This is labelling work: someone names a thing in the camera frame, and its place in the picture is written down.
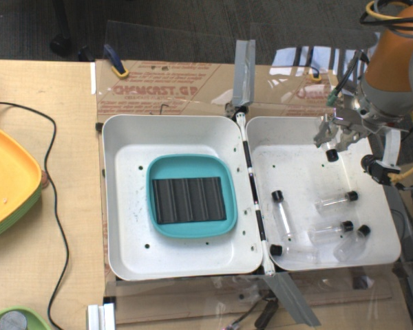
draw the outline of stack of plates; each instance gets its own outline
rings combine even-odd
[[[41,168],[0,129],[0,234],[17,222],[41,195]]]

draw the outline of gray carpet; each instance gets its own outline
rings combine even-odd
[[[51,0],[0,0],[0,59],[77,61],[78,51],[85,45],[96,58],[102,58],[108,21],[221,36],[203,36],[197,47],[190,49],[189,37],[185,44],[182,42],[184,33],[163,34],[157,41],[156,37],[146,37],[149,28],[146,27],[138,38],[126,37],[120,41],[134,46],[129,55],[123,55],[125,58],[162,57],[158,52],[164,51],[165,56],[184,61],[193,58],[189,52],[194,52],[195,61],[232,63],[235,39],[256,39],[257,48],[264,47],[265,54],[271,57],[275,49],[301,39],[316,45],[341,30],[366,31],[360,37],[348,33],[345,42],[355,47],[357,43],[367,43],[366,34],[373,32],[371,27],[359,25],[359,17],[369,1],[64,0],[73,45],[70,55],[60,57],[49,47],[51,39],[59,33]],[[274,25],[281,33],[260,29],[264,24]],[[211,46],[201,49],[199,45],[205,47],[205,41]],[[257,57],[262,54],[257,49]],[[401,126],[410,129],[410,119]],[[400,154],[400,164],[406,162],[413,162],[413,134],[405,140]]]

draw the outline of blue and yellow clamp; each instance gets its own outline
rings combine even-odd
[[[107,56],[112,63],[112,71],[120,79],[127,78],[129,71],[124,67],[123,62],[121,61],[118,54],[115,52],[109,44],[104,44],[104,56]]]

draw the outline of teal tray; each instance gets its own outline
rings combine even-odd
[[[226,219],[158,224],[153,195],[154,179],[220,177]],[[237,204],[231,173],[225,163],[212,155],[175,154],[157,157],[147,169],[147,203],[151,222],[161,234],[178,239],[199,239],[226,234],[237,221]]]

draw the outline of green bowl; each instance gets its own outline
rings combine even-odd
[[[0,311],[0,319],[9,311],[18,311],[22,313],[28,321],[28,330],[52,330],[39,314],[27,307],[15,306],[3,309]]]

